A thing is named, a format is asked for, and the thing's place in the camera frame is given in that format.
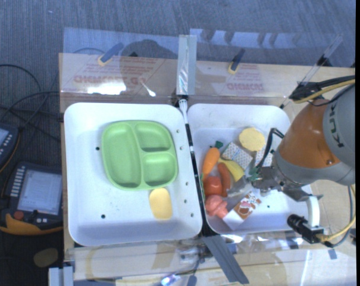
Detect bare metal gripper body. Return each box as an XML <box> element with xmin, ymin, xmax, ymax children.
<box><xmin>251</xmin><ymin>165</ymin><xmax>288</xmax><ymax>195</ymax></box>

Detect white and brown carton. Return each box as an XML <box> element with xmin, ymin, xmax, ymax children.
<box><xmin>223</xmin><ymin>191</ymin><xmax>262</xmax><ymax>231</ymax></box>

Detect orange sausage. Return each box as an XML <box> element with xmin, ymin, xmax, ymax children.
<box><xmin>217</xmin><ymin>162</ymin><xmax>232</xmax><ymax>198</ymax></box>

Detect yellow banana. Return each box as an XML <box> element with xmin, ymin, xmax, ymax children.
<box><xmin>217</xmin><ymin>157</ymin><xmax>245</xmax><ymax>183</ymax></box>

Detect pink doughnut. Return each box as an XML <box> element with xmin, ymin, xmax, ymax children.
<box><xmin>205</xmin><ymin>194</ymin><xmax>229</xmax><ymax>219</ymax></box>

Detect white patterned packet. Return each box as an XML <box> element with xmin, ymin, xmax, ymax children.
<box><xmin>221</xmin><ymin>141</ymin><xmax>254</xmax><ymax>170</ymax></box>
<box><xmin>253</xmin><ymin>147</ymin><xmax>274</xmax><ymax>168</ymax></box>

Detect red tomato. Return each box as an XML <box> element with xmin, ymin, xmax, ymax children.
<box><xmin>204</xmin><ymin>176</ymin><xmax>223</xmax><ymax>198</ymax></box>

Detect orange carrot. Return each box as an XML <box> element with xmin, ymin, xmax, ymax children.
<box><xmin>201</xmin><ymin>141</ymin><xmax>224</xmax><ymax>179</ymax></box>

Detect yellow round biscuit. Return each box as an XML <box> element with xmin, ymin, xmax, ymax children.
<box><xmin>238</xmin><ymin>126</ymin><xmax>266</xmax><ymax>153</ymax></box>

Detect white plastic tray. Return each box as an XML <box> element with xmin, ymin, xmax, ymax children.
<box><xmin>187</xmin><ymin>102</ymin><xmax>315</xmax><ymax>235</ymax></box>
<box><xmin>63</xmin><ymin>102</ymin><xmax>204</xmax><ymax>247</ymax></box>

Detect yellow oval bread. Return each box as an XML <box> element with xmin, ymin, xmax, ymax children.
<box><xmin>149</xmin><ymin>187</ymin><xmax>173</xmax><ymax>220</ymax></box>

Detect green divided plate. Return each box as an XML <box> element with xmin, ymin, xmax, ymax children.
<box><xmin>101</xmin><ymin>120</ymin><xmax>179</xmax><ymax>192</ymax></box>

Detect brown cardboard board red print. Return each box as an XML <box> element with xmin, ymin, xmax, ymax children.
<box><xmin>58</xmin><ymin>52</ymin><xmax>356</xmax><ymax>281</ymax></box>

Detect yellow oval object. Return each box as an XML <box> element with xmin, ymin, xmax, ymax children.
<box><xmin>33</xmin><ymin>247</ymin><xmax>59</xmax><ymax>268</ymax></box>

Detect black cylinder on white bracket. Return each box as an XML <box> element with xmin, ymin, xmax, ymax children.
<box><xmin>286</xmin><ymin>195</ymin><xmax>327</xmax><ymax>244</ymax></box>

